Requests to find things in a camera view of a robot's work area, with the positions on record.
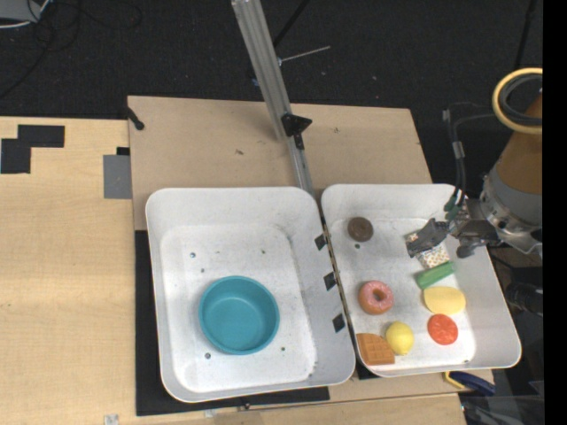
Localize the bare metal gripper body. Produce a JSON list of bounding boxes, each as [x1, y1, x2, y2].
[[449, 199, 543, 256]]

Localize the white printed packet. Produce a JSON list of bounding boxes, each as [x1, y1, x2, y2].
[[404, 231, 450, 271]]

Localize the white plastic tray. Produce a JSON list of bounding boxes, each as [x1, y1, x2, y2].
[[320, 182, 523, 379], [144, 186, 357, 404]]

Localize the green stick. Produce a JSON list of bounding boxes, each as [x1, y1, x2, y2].
[[415, 260, 457, 290]]

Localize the yellow potato crisp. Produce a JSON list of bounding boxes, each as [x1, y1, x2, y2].
[[422, 285, 467, 316]]

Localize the orange fruit slice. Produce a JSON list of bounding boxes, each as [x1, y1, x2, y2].
[[426, 313, 460, 346]]

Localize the pink frosted doughnut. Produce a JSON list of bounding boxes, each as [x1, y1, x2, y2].
[[357, 280, 395, 316]]

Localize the yellow lemon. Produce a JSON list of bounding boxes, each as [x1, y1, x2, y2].
[[384, 321, 416, 357]]

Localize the brown waffle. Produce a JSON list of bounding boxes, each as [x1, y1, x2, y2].
[[354, 332, 397, 367]]

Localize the teal bowl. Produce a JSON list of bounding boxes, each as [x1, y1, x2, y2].
[[198, 274, 281, 357]]

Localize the brown cardboard board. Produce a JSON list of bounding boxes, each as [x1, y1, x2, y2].
[[127, 95, 495, 403]]

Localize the black cylinder on white bracket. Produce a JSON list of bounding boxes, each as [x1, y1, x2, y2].
[[506, 281, 543, 316]]

